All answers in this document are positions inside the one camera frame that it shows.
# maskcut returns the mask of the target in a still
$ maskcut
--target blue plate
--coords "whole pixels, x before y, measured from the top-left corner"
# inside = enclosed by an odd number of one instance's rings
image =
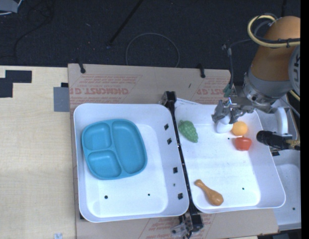
[[[88,168],[98,179],[133,176],[147,165],[144,141],[130,120],[110,119],[90,124],[81,140]]]

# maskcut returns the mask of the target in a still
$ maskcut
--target cardboard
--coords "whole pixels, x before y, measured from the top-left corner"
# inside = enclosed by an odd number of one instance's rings
[[[78,178],[74,142],[73,112],[83,103],[156,104],[165,91],[175,91],[178,98],[200,104],[217,104],[230,74],[227,70],[135,67],[84,64],[68,65],[70,119],[75,191],[76,232],[78,239],[170,239],[170,228],[178,225],[178,217],[90,223],[80,218]],[[192,239],[222,239],[278,233],[272,209],[201,214],[204,227]]]

